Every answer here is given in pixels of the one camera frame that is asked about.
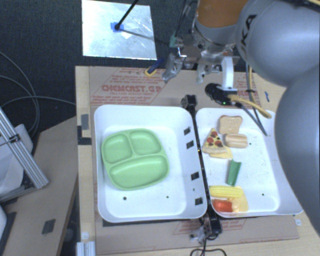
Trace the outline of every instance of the green plate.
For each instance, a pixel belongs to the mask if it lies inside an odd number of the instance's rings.
[[[120,131],[101,145],[106,172],[117,188],[137,190],[161,182],[169,173],[169,161],[157,135],[148,129]]]

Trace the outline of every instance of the toy cheese slice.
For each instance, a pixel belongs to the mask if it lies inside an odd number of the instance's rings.
[[[216,129],[211,129],[208,137],[206,138],[202,146],[202,152],[207,154],[222,154],[227,152],[227,149],[223,145]]]

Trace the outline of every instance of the yellow corn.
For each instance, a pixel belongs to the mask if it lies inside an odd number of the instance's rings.
[[[244,194],[240,186],[209,186],[209,191],[214,198],[240,198]]]

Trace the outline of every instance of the white tray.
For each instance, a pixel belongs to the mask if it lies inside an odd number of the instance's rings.
[[[98,210],[108,222],[196,219],[207,210],[191,115],[180,107],[103,105],[94,113]],[[152,130],[167,154],[170,170],[160,183],[138,190],[112,185],[101,157],[107,136],[129,129]],[[187,149],[187,143],[193,146]]]
[[[219,117],[241,116],[243,122],[239,134],[248,139],[247,148],[231,148],[233,160],[241,162],[236,186],[241,186],[248,200],[247,212],[218,213],[225,218],[256,217],[268,215],[290,215],[302,212],[279,161],[274,125],[275,113],[271,119],[260,115],[260,120],[268,134],[265,136],[254,121],[242,109],[202,108],[196,114],[196,122],[201,145],[211,128],[219,131]],[[228,159],[210,157],[202,153],[209,186],[227,185]]]

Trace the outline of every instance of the cardboard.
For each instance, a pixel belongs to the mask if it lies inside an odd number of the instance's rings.
[[[145,106],[179,106],[185,95],[196,95],[197,110],[210,107],[221,108],[221,105],[210,100],[205,94],[205,87],[209,83],[221,83],[222,74],[212,73],[204,77],[204,82],[196,85],[196,71],[182,70],[179,75],[167,84],[161,80],[163,70],[158,70],[152,77],[144,75],[141,68],[118,68],[118,67],[78,67],[77,68],[77,108],[78,125],[81,125],[81,116],[89,115],[90,127],[83,132],[92,138],[92,152],[90,157],[92,170],[79,172],[80,183],[80,208],[86,216],[81,224],[81,232],[88,236],[83,241],[96,241],[96,254],[107,255],[114,253],[142,252],[163,249],[176,249],[197,247],[198,242],[190,241],[189,234],[199,228],[200,223],[196,220],[167,221],[157,223],[130,223],[130,224],[106,224],[100,217],[97,209],[97,171],[96,152],[94,138],[93,114],[98,106],[103,104],[128,104]],[[248,99],[245,92],[246,76],[244,73],[235,73],[234,87],[238,88],[239,94]],[[267,110],[276,111],[280,96],[284,89],[268,83],[254,75],[253,90],[258,104]],[[88,156],[79,155],[81,159]],[[94,213],[86,206],[87,191],[81,191],[81,184],[89,179],[93,181],[90,193],[94,197]],[[256,218],[228,219],[222,222],[223,232],[209,245],[227,245],[239,243],[252,243],[264,241],[291,240],[299,237],[293,216],[265,216]]]

